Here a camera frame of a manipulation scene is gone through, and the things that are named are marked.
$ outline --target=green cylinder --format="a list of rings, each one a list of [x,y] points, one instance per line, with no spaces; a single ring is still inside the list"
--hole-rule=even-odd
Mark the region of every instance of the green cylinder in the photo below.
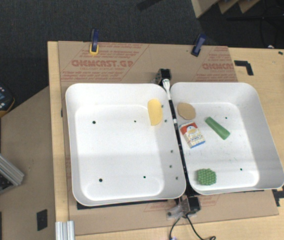
[[[217,121],[215,121],[210,116],[205,120],[205,122],[223,139],[225,140],[229,137],[230,132],[221,126]]]

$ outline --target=blue clamp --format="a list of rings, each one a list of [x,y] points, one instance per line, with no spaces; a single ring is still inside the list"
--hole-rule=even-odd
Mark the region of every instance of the blue clamp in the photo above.
[[[90,54],[96,55],[98,54],[98,29],[93,29],[91,34],[92,43],[90,44]]]
[[[196,40],[196,44],[193,47],[191,54],[198,57],[198,55],[200,54],[200,51],[201,51],[201,47],[204,44],[205,40],[206,40],[206,35],[200,34],[198,36],[197,40]]]

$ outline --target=wooden table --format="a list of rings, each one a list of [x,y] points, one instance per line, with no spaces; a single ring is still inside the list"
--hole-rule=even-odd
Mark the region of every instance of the wooden table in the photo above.
[[[252,85],[258,92],[261,104],[284,168],[284,50],[230,48],[233,60],[248,61],[254,72],[249,76],[244,67],[235,67],[239,82]],[[52,116],[54,160],[54,189],[56,221],[69,220],[63,122],[61,118],[61,89],[59,77],[58,43],[48,42],[49,77]],[[217,236],[218,240],[284,240],[284,199],[280,200],[279,215],[257,217],[196,225],[202,237]],[[95,235],[77,236],[77,240],[166,240],[169,227],[149,228]],[[179,240],[196,239],[189,225],[174,228]]]

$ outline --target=black fabric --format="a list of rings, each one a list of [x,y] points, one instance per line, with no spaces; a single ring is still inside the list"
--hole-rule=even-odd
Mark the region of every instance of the black fabric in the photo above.
[[[259,22],[230,22],[252,16],[263,1],[242,14],[238,5],[221,14],[215,4],[196,18],[191,0],[161,0],[144,10],[147,0],[0,0],[0,78],[14,94],[15,107],[48,85],[47,41],[87,41],[97,28],[104,42],[191,45],[200,33],[206,45],[261,48]],[[275,0],[266,0],[275,5]],[[274,38],[263,24],[265,42]],[[284,49],[278,34],[277,49]]]

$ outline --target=wire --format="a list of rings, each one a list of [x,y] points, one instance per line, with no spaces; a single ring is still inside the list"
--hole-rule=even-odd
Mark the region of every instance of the wire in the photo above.
[[[197,237],[198,237],[200,240],[204,240],[204,239],[201,238],[200,235],[196,232],[196,230],[195,230],[195,228],[194,228],[194,226],[193,226],[193,223],[191,222],[190,218],[188,217],[188,213],[187,213],[185,216],[179,217],[179,218],[174,222],[174,224],[173,224],[173,226],[172,226],[172,228],[171,228],[171,230],[170,230],[169,240],[172,240],[172,231],[173,231],[173,228],[175,227],[175,225],[179,222],[179,220],[180,220],[181,218],[187,219],[188,222],[190,223],[190,225],[191,225],[191,227],[192,227],[194,233],[197,235]],[[215,236],[212,236],[209,240],[216,240],[216,237],[215,237]]]

